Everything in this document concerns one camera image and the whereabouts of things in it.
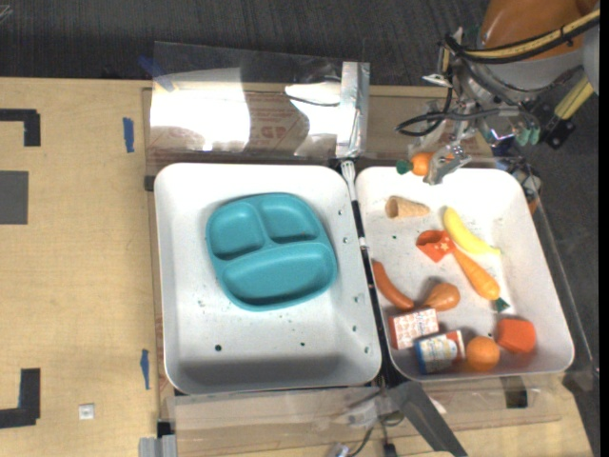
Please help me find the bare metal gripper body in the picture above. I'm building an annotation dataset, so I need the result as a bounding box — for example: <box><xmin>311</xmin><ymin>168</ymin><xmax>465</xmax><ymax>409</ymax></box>
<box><xmin>440</xmin><ymin>70</ymin><xmax>523</xmax><ymax>146</ymax></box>

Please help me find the long orange carrot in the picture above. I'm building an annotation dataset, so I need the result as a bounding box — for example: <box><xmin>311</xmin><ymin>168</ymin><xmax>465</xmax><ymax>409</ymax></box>
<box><xmin>451</xmin><ymin>248</ymin><xmax>511</xmax><ymax>313</ymax></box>

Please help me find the thin black and white rod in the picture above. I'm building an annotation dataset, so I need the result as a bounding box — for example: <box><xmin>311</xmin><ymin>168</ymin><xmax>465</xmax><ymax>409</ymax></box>
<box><xmin>340</xmin><ymin>159</ymin><xmax>396</xmax><ymax>387</ymax></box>

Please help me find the orange fruit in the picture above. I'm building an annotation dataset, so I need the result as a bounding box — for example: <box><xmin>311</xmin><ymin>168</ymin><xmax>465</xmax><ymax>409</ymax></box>
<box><xmin>464</xmin><ymin>335</ymin><xmax>501</xmax><ymax>372</ymax></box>

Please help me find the orange block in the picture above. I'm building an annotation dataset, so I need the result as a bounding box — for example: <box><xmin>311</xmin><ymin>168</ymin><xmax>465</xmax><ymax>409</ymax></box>
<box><xmin>495</xmin><ymin>317</ymin><xmax>538</xmax><ymax>354</ymax></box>

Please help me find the orange sausage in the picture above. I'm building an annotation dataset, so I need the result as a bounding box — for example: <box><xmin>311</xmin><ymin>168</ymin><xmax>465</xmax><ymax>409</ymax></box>
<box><xmin>371</xmin><ymin>259</ymin><xmax>416</xmax><ymax>311</ymax></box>

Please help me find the yellow banana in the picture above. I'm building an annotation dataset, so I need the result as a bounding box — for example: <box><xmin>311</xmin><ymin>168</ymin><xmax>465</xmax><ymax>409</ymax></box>
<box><xmin>442</xmin><ymin>206</ymin><xmax>502</xmax><ymax>258</ymax></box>

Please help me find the white plastic tray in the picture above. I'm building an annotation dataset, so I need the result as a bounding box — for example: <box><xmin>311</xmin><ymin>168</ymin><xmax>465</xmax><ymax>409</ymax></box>
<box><xmin>152</xmin><ymin>162</ymin><xmax>383</xmax><ymax>396</ymax></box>
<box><xmin>354</xmin><ymin>166</ymin><xmax>576</xmax><ymax>383</ymax></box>

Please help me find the small orange carrot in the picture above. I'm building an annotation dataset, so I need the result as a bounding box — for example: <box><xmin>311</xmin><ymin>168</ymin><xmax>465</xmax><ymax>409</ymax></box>
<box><xmin>396</xmin><ymin>151</ymin><xmax>443</xmax><ymax>178</ymax></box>

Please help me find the teal divided plate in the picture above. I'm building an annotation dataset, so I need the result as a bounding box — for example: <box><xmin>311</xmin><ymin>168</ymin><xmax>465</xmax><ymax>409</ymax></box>
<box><xmin>205</xmin><ymin>191</ymin><xmax>339</xmax><ymax>312</ymax></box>

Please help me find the orange and white carton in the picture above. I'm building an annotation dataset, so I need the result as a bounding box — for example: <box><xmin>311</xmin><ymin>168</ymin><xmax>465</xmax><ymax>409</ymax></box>
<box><xmin>387</xmin><ymin>308</ymin><xmax>441</xmax><ymax>350</ymax></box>

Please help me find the tan ice cream cone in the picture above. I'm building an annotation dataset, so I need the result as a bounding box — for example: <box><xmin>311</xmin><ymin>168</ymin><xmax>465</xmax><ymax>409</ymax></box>
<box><xmin>383</xmin><ymin>195</ymin><xmax>432</xmax><ymax>220</ymax></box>

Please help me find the white and blue can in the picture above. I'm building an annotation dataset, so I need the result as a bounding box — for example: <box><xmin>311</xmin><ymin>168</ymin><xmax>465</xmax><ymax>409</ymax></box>
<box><xmin>413</xmin><ymin>329</ymin><xmax>466</xmax><ymax>375</ymax></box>

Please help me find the brown chicken drumstick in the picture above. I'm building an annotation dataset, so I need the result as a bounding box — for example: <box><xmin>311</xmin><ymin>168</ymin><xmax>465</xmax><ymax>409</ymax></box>
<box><xmin>421</xmin><ymin>282</ymin><xmax>462</xmax><ymax>312</ymax></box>

